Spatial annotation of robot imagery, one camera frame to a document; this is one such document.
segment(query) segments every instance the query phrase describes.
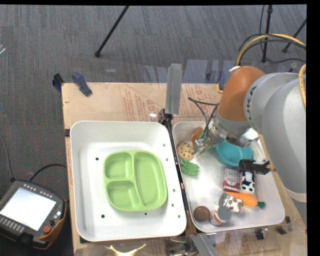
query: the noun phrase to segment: controller screen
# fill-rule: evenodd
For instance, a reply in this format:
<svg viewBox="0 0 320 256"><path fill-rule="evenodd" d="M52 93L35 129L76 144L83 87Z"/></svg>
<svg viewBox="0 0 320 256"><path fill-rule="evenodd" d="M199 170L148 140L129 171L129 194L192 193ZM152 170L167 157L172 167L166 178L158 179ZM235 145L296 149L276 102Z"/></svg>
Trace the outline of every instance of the controller screen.
<svg viewBox="0 0 320 256"><path fill-rule="evenodd" d="M49 198L20 187L0 214L38 231L55 204Z"/></svg>

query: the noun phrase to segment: carpeted floor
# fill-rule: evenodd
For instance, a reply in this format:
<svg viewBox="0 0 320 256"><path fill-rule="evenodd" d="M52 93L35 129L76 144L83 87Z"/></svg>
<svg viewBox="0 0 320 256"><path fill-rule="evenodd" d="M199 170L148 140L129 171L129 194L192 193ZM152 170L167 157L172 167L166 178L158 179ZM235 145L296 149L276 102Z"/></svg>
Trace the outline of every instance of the carpeted floor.
<svg viewBox="0 0 320 256"><path fill-rule="evenodd" d="M251 35L265 33L268 5L130 6L101 51L124 6L0 4L0 135L16 179L28 180L49 164L66 165L61 94L52 86L59 73L87 82L166 83L166 70L182 64L183 83L217 83L235 64ZM269 33L293 36L307 18L306 4L273 5ZM306 44L307 25L296 37ZM242 58L265 73L297 73L306 51L286 43L257 45ZM66 199L66 168L48 167L33 180ZM0 145L0 193L10 186L6 151ZM46 251L0 237L1 256L73 255L70 220Z"/></svg>

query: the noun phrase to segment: green plate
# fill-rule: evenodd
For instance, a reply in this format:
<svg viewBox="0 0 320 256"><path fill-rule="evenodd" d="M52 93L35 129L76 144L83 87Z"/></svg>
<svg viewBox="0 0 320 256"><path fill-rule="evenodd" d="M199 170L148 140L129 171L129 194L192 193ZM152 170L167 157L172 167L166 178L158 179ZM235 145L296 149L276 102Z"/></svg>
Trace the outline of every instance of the green plate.
<svg viewBox="0 0 320 256"><path fill-rule="evenodd" d="M109 203L120 211L153 210L167 200L163 166L149 151L125 150L108 155L103 178Z"/></svg>

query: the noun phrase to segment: table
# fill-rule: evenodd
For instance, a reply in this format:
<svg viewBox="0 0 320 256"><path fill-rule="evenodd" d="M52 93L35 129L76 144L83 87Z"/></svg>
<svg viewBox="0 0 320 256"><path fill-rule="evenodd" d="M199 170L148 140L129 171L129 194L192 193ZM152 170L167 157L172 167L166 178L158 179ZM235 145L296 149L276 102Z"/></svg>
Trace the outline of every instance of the table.
<svg viewBox="0 0 320 256"><path fill-rule="evenodd" d="M90 96L85 96L75 83L61 85L62 109L65 128L65 148L67 157L68 187L70 198L70 217L72 229L73 251L81 252L79 255L92 255L106 251L104 245L121 246L124 241L113 243L84 242L79 236L75 223L75 205L72 177L72 157L70 146L70 129L78 121L157 121L157 114L165 108L166 88L165 83L87 83L92 90ZM182 84L179 115L174 115L172 124L181 121L203 121L197 106L188 100L191 97L198 101L218 103L221 94L216 90L216 84ZM207 116L211 114L212 106L203 106ZM290 223L284 220L280 225L265 227L262 231L265 236L263 241L257 236L251 239L252 230L236 230L224 232L215 236L215 248L219 255L304 255L307 252L307 234L302 218L285 192L282 182L276 172L273 177L280 194L285 215ZM144 250L136 255L166 255L166 243L162 239L151 240Z"/></svg>

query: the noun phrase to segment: blue bowl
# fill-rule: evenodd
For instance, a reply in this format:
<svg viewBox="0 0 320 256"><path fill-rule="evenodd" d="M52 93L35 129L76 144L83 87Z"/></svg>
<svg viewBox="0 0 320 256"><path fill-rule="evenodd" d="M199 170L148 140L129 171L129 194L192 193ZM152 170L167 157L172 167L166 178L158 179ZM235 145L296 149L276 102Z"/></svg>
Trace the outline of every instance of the blue bowl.
<svg viewBox="0 0 320 256"><path fill-rule="evenodd" d="M214 149L219 162L228 167L238 167L241 159L253 158L253 151L249 146L242 148L224 141Z"/></svg>

